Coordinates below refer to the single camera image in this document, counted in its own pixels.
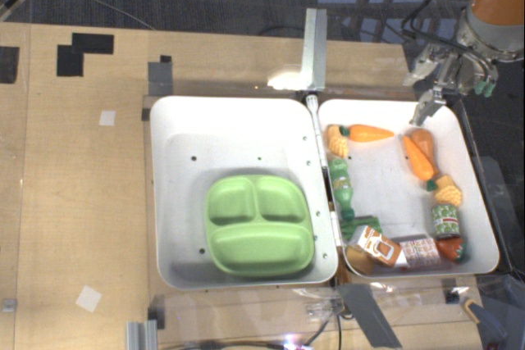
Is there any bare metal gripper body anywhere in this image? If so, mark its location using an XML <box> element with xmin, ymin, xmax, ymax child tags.
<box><xmin>426</xmin><ymin>40</ymin><xmax>500</xmax><ymax>96</ymax></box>

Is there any orange brown squash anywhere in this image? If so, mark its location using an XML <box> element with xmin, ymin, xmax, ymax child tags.
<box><xmin>410</xmin><ymin>129</ymin><xmax>436</xmax><ymax>166</ymax></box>

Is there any orange carrot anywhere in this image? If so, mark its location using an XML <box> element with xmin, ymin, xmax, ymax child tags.
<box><xmin>401</xmin><ymin>134</ymin><xmax>438</xmax><ymax>193</ymax></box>
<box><xmin>339</xmin><ymin>124</ymin><xmax>396</xmax><ymax>143</ymax></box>

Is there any yellow corn cob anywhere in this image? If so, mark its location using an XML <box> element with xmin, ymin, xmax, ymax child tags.
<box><xmin>433</xmin><ymin>175</ymin><xmax>463</xmax><ymax>207</ymax></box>
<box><xmin>326</xmin><ymin>125</ymin><xmax>350</xmax><ymax>159</ymax></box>

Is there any white plastic tray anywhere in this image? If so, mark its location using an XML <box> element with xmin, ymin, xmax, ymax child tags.
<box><xmin>148</xmin><ymin>95</ymin><xmax>340</xmax><ymax>291</ymax></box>
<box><xmin>317</xmin><ymin>98</ymin><xmax>501</xmax><ymax>280</ymax></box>

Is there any green bottle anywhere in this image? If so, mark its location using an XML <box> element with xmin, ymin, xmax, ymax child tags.
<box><xmin>327</xmin><ymin>157</ymin><xmax>356</xmax><ymax>223</ymax></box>

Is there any green and white can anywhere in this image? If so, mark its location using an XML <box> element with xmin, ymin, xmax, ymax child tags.
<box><xmin>431</xmin><ymin>203</ymin><xmax>461</xmax><ymax>240</ymax></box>

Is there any green leafy vegetable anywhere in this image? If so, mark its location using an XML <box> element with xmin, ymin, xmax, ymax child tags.
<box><xmin>340</xmin><ymin>215</ymin><xmax>384</xmax><ymax>242</ymax></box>

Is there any red strawberry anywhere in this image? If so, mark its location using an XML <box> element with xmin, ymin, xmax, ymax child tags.
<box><xmin>435</xmin><ymin>237</ymin><xmax>468</xmax><ymax>264</ymax></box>

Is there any pink and white carton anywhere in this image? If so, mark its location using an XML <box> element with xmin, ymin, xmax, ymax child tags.
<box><xmin>399</xmin><ymin>237</ymin><xmax>443</xmax><ymax>270</ymax></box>

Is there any orange and white carton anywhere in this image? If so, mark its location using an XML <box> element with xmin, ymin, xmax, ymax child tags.
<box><xmin>348</xmin><ymin>225</ymin><xmax>404</xmax><ymax>269</ymax></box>

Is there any pale wood board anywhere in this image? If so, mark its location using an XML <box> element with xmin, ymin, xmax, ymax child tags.
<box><xmin>145</xmin><ymin>30</ymin><xmax>483</xmax><ymax>350</ymax></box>

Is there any green divided plate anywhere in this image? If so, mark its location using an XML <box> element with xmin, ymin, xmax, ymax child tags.
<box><xmin>203</xmin><ymin>175</ymin><xmax>317</xmax><ymax>280</ymax></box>

